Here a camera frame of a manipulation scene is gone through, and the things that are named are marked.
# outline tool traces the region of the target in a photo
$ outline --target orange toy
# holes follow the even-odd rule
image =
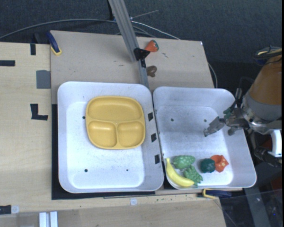
[[[158,43],[155,40],[149,41],[149,43],[145,47],[145,50],[150,52],[157,52],[159,50]]]
[[[228,161],[223,155],[214,155],[210,157],[215,162],[215,167],[217,172],[222,172],[224,168],[229,165]]]

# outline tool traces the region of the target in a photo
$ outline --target toy banana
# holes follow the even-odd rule
[[[190,187],[195,184],[194,181],[179,175],[170,163],[170,159],[166,158],[166,173],[170,180],[181,187]]]

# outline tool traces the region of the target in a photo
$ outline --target wooden table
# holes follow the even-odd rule
[[[58,38],[61,35],[73,36],[73,34],[66,33],[54,32]],[[87,35],[94,38],[91,47],[96,48],[97,40],[106,42],[110,40],[113,41],[112,45],[119,45],[118,51],[122,55],[126,55],[126,48],[120,36],[95,34],[80,34],[79,36]],[[141,47],[149,40],[149,38],[138,38]],[[200,42],[166,39],[156,39],[156,41],[160,46],[158,54],[150,54],[146,59],[147,66],[156,65],[158,68],[156,76],[149,77],[151,90],[160,85],[213,87]],[[54,57],[49,45],[36,44],[35,55],[31,55],[31,52],[30,44],[0,42],[0,60],[15,61],[14,67],[0,66],[0,206],[9,204],[19,206],[20,213],[62,210],[59,212],[59,216],[63,216],[59,218],[59,223],[64,222],[62,226],[72,226],[66,224],[71,223],[68,220],[71,216],[73,221],[78,219],[78,216],[74,217],[74,211],[78,211],[82,218],[87,218],[90,209],[93,209],[93,213],[98,213],[94,215],[94,219],[98,216],[99,223],[101,223],[97,223],[99,226],[105,226],[105,224],[111,226],[109,223],[114,223],[115,226],[118,224],[120,226],[147,226],[149,223],[155,223],[156,226],[158,226],[157,223],[174,226],[177,222],[176,218],[169,212],[178,214],[178,218],[181,218],[179,221],[181,226],[191,226],[196,221],[202,223],[201,226],[225,226],[218,199],[210,201],[197,198],[195,193],[200,191],[180,192],[161,188],[154,196],[52,200],[51,109],[55,95],[50,89],[36,87],[36,72],[41,70],[52,72],[52,77],[55,78],[52,90],[64,80],[70,80],[72,77],[69,76],[70,74],[63,77],[67,74],[59,74],[57,66],[54,68],[51,66],[54,60],[56,60],[55,65],[59,64],[59,61],[63,64],[63,60]],[[112,54],[111,57],[103,59],[111,63],[102,64],[101,72],[105,73],[113,67],[115,71],[121,71],[122,75],[125,72],[132,75],[136,70],[130,67],[132,62],[126,56],[124,58],[118,56],[116,59],[114,56],[117,55]],[[101,54],[95,53],[93,58],[99,61]],[[94,67],[93,71],[98,70],[95,64],[91,64],[91,67]],[[182,69],[191,72],[183,73]],[[104,77],[103,74],[98,73],[97,76],[95,73],[95,76],[89,77],[89,80],[117,82],[122,80],[117,73],[113,74],[115,77],[110,79]],[[126,81],[123,80],[123,82],[138,83],[138,77],[125,76],[124,78]],[[48,119],[46,121],[32,120],[31,104],[38,104],[38,113],[48,115]],[[136,206],[131,206],[132,198],[137,200]],[[125,223],[121,216],[128,218],[128,222]],[[6,219],[13,218],[16,217],[11,215]]]

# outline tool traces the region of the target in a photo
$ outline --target red pepper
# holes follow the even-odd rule
[[[225,159],[223,155],[214,155],[210,157],[212,160],[214,160],[217,172],[222,172],[224,168],[229,165],[228,161]]]

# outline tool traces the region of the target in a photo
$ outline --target white tray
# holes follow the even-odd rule
[[[234,102],[229,91],[159,87],[153,93],[153,102],[163,157],[196,158],[193,166],[204,180],[191,188],[243,188],[255,184],[257,175],[243,130],[229,136],[229,127],[224,126],[207,137],[203,134],[209,123],[217,116],[223,117],[223,111]],[[221,173],[201,173],[200,160],[212,155],[224,155],[229,165]],[[177,189],[187,189],[169,182]]]
[[[142,145],[125,150],[92,145],[85,119],[86,105],[97,96],[127,96],[144,112],[146,135]],[[140,84],[66,82],[58,89],[59,181],[66,191],[142,192],[163,184],[160,145],[148,88]]]

